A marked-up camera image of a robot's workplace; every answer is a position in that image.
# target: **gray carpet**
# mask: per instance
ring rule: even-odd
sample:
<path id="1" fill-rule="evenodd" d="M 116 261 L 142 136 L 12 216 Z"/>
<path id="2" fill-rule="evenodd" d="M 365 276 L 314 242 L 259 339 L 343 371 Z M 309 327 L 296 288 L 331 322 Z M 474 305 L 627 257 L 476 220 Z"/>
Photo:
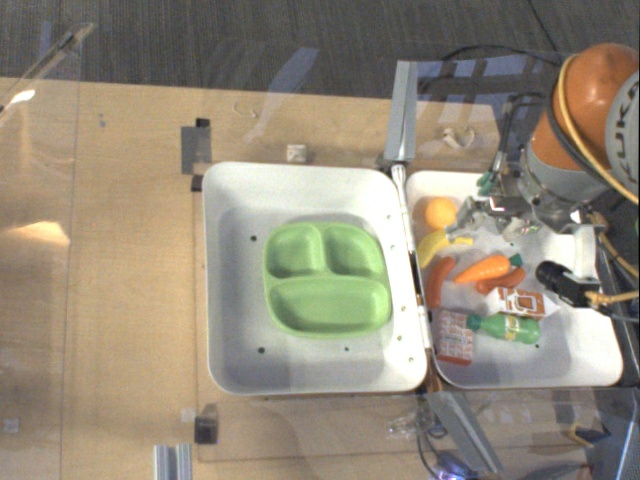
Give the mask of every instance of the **gray carpet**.
<path id="1" fill-rule="evenodd" d="M 532 1 L 561 51 L 637 47 L 639 0 Z M 0 19 L 0 75 L 92 21 L 85 80 L 264 90 L 306 48 L 317 56 L 304 86 L 283 89 L 371 97 L 390 95 L 397 59 L 551 48 L 527 0 L 0 0 Z"/>

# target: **banana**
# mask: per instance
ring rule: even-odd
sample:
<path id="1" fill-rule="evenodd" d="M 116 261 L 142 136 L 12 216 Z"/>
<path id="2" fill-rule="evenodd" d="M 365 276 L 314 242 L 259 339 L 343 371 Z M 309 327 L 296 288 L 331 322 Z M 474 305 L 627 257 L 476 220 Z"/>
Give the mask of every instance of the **banana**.
<path id="1" fill-rule="evenodd" d="M 432 231 L 420 240 L 420 243 L 418 244 L 418 263 L 420 264 L 420 268 L 425 268 L 429 263 L 431 263 L 431 260 L 436 254 L 438 254 L 438 251 L 447 245 L 471 245 L 472 243 L 473 238 L 464 236 L 454 238 L 453 242 L 450 242 L 444 232 L 444 229 Z"/>

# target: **toy orange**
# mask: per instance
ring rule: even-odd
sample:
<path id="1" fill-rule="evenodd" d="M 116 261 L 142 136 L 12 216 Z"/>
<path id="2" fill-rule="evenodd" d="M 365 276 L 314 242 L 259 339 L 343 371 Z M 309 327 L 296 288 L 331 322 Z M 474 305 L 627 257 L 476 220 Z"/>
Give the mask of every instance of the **toy orange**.
<path id="1" fill-rule="evenodd" d="M 431 229 L 444 229 L 456 221 L 457 211 L 448 197 L 435 197 L 424 210 L 424 220 Z"/>

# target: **toy carrot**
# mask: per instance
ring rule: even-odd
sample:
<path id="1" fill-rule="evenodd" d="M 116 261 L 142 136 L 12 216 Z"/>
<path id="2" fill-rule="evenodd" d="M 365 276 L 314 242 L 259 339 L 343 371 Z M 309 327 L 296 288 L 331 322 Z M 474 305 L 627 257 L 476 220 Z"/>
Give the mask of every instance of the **toy carrot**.
<path id="1" fill-rule="evenodd" d="M 507 258 L 502 254 L 493 254 L 471 265 L 467 270 L 460 272 L 453 278 L 457 284 L 474 283 L 484 279 L 494 279 L 504 276 L 511 269 L 511 265 L 522 265 L 522 258 L 519 254 Z"/>
<path id="2" fill-rule="evenodd" d="M 515 288 L 526 277 L 527 273 L 522 267 L 516 267 L 506 276 L 496 277 L 494 279 L 483 279 L 476 283 L 476 291 L 487 295 L 491 290 L 497 288 Z"/>
<path id="3" fill-rule="evenodd" d="M 437 309 L 442 303 L 442 283 L 447 278 L 449 272 L 456 266 L 456 260 L 451 256 L 442 258 L 431 270 L 427 279 L 427 289 L 425 297 L 429 309 Z"/>

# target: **green divided plate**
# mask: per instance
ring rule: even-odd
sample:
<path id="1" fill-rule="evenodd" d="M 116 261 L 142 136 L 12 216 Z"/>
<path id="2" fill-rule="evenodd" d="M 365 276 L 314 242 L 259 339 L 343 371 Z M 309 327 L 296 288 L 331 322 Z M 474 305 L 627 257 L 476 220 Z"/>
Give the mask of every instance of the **green divided plate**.
<path id="1" fill-rule="evenodd" d="M 262 270 L 271 317 L 296 336 L 361 336 L 391 316 L 382 250 L 359 227 L 332 222 L 280 226 L 267 239 Z"/>

